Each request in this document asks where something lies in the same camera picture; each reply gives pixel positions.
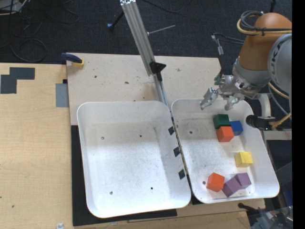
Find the metal rod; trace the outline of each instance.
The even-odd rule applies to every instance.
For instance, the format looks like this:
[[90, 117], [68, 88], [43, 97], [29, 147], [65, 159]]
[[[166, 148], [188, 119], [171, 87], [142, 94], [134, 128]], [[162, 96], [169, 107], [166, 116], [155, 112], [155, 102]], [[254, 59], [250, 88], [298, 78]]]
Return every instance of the metal rod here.
[[122, 12], [122, 13], [119, 15], [119, 17], [115, 20], [115, 22], [109, 26], [109, 30], [110, 30], [110, 31], [113, 31], [113, 30], [114, 30], [115, 25], [119, 22], [119, 20], [123, 17], [123, 15], [124, 15], [124, 12]]
[[163, 83], [162, 81], [158, 80], [157, 75], [153, 74], [150, 68], [150, 63], [155, 62], [155, 58], [136, 0], [120, 0], [120, 2], [130, 30], [132, 31], [134, 41], [146, 68], [147, 74], [148, 76], [153, 75], [160, 100], [166, 106], [168, 106]]
[[163, 31], [163, 30], [169, 29], [169, 28], [171, 28], [171, 27], [175, 27], [175, 26], [176, 26], [176, 25], [171, 25], [171, 26], [168, 26], [168, 27], [165, 27], [165, 28], [156, 30], [156, 31], [147, 32], [147, 35], [150, 35], [150, 34], [152, 34], [152, 33], [158, 32], [158, 31]]

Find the black clamp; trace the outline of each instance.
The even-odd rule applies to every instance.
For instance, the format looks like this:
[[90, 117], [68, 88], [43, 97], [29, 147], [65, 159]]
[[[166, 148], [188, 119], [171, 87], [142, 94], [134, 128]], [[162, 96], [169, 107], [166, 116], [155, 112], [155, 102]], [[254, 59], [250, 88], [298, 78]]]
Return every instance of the black clamp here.
[[162, 81], [161, 71], [166, 67], [166, 64], [150, 62], [149, 66], [151, 67], [152, 73], [157, 74], [159, 81]]

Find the blue clamp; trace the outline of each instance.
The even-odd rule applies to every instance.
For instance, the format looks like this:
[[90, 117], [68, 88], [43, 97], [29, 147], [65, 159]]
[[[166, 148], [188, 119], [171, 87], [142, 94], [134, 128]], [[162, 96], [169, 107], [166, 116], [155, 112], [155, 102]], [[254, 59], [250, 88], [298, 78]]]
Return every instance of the blue clamp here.
[[84, 59], [81, 59], [73, 54], [70, 53], [61, 53], [61, 60], [68, 60], [72, 62], [72, 65], [76, 66], [83, 66], [84, 65]]

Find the tripod leg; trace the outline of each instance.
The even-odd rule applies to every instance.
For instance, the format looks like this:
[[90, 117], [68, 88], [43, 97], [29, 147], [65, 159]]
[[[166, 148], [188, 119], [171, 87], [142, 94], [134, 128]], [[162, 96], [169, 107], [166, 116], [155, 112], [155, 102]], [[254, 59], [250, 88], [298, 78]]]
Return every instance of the tripod leg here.
[[270, 12], [273, 12], [273, 9], [275, 7], [276, 4], [276, 0], [271, 0], [271, 8], [270, 8]]

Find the white tray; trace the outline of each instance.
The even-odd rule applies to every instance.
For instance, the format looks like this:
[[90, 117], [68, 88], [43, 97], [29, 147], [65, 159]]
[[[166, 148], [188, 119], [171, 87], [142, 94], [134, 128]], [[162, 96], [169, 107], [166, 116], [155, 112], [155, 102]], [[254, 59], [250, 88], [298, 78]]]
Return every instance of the white tray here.
[[[279, 192], [279, 183], [261, 133], [245, 122], [248, 115], [253, 115], [250, 105], [240, 101], [226, 111], [224, 106], [227, 102], [217, 99], [202, 111], [201, 101], [202, 99], [180, 99], [172, 104], [173, 117], [196, 198], [203, 203], [216, 203], [275, 197]], [[213, 117], [217, 114], [227, 114], [230, 121], [241, 121], [244, 131], [239, 136], [234, 136], [230, 142], [220, 143], [213, 123]], [[234, 155], [240, 151], [251, 152], [252, 165], [236, 167]], [[252, 184], [227, 198], [223, 191], [214, 192], [203, 184], [212, 172], [224, 176], [225, 182], [237, 173], [247, 172]]]
[[191, 199], [170, 111], [159, 101], [89, 102], [77, 111], [89, 211], [100, 218], [181, 208]]

